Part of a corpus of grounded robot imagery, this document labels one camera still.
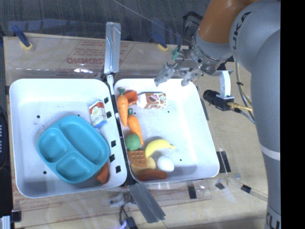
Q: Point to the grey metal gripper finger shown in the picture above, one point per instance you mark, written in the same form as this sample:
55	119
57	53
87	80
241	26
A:
189	76
165	74

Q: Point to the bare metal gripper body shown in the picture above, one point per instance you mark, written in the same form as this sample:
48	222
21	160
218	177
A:
189	59

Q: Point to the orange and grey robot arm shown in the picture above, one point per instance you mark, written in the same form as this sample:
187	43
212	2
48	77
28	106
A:
264	56

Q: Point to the brown and white carton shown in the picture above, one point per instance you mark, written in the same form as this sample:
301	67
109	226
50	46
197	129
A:
153	100

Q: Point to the orange-red toy food piece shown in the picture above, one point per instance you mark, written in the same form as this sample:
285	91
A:
131	96

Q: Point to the orange carrot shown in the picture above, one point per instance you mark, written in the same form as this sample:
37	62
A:
135	125
122	106

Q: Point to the white plastic tray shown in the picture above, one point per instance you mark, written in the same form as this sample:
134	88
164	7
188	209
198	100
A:
188	132
57	96

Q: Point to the yellow banana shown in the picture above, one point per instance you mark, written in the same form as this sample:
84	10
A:
157	144

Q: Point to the green ball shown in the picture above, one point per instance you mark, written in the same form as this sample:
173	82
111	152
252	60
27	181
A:
132	142

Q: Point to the white and orange small carton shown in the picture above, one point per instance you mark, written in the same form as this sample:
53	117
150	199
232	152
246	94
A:
97	114

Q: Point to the brown toy waffle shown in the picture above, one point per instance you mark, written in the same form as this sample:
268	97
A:
137	157

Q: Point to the white egg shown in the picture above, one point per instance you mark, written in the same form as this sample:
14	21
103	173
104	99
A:
165	163

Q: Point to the pale yellow toy food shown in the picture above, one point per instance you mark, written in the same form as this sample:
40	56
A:
150	163

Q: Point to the red-brown sausage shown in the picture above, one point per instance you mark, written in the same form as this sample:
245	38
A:
152	175

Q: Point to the brown cardboard board red print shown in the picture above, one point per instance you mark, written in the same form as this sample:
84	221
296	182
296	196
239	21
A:
59	54

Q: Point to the blue divided plate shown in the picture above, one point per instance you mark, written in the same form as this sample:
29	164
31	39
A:
76	139

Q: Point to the red-orange toy carrot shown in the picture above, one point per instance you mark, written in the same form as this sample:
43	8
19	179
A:
103	174

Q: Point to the black cylinder on white bracket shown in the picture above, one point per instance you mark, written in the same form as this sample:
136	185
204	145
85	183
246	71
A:
218	100

